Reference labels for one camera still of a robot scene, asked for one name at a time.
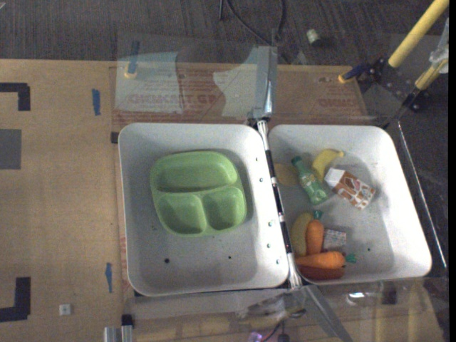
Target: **green bowl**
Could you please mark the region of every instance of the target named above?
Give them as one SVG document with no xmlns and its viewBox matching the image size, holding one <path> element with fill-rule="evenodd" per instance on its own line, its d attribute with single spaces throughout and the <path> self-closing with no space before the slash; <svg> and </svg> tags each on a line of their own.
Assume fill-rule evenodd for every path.
<svg viewBox="0 0 456 342">
<path fill-rule="evenodd" d="M 215 151 L 160 158 L 150 169 L 150 186 L 158 218 L 173 234 L 219 234 L 239 226 L 247 215 L 239 173 Z"/>
</svg>

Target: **yellow rod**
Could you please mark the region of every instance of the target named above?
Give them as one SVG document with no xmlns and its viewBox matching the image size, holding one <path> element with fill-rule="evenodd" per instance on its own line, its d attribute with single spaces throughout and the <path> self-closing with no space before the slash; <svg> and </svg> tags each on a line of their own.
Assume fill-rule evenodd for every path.
<svg viewBox="0 0 456 342">
<path fill-rule="evenodd" d="M 449 5 L 450 0 L 434 0 L 410 33 L 404 38 L 403 42 L 391 55 L 388 60 L 391 67 L 398 68 L 402 64 L 410 52 L 420 42 L 421 38 L 429 31 Z"/>
<path fill-rule="evenodd" d="M 415 87 L 419 90 L 426 90 L 431 83 L 435 81 L 440 75 L 440 70 L 444 65 L 448 63 L 448 60 L 443 60 L 440 64 L 434 66 L 431 65 L 415 82 Z"/>
</svg>

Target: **gray square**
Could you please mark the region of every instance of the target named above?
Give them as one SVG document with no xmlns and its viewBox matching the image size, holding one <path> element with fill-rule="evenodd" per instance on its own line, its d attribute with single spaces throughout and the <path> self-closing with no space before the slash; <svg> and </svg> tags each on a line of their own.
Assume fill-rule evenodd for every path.
<svg viewBox="0 0 456 342">
<path fill-rule="evenodd" d="M 22 131 L 0 129 L 0 170 L 21 169 Z"/>
</svg>

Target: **green bottle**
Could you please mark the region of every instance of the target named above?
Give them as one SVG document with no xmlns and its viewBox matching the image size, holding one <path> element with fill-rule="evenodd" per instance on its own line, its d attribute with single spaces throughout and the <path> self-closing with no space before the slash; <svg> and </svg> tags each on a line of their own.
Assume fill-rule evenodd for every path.
<svg viewBox="0 0 456 342">
<path fill-rule="evenodd" d="M 328 199 L 328 194 L 322 188 L 320 182 L 315 178 L 314 173 L 305 166 L 302 158 L 296 156 L 291 163 L 299 172 L 299 183 L 306 190 L 307 195 L 311 198 L 312 205 L 318 205 Z"/>
</svg>

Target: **toy banana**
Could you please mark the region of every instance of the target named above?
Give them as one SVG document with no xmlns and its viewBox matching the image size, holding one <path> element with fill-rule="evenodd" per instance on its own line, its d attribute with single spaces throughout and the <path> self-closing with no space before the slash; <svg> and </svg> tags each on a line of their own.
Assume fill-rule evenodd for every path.
<svg viewBox="0 0 456 342">
<path fill-rule="evenodd" d="M 312 170 L 315 173 L 316 178 L 319 181 L 323 181 L 325 177 L 325 171 L 328 165 L 333 162 L 337 157 L 343 157 L 342 151 L 336 150 L 322 150 L 312 163 Z"/>
</svg>

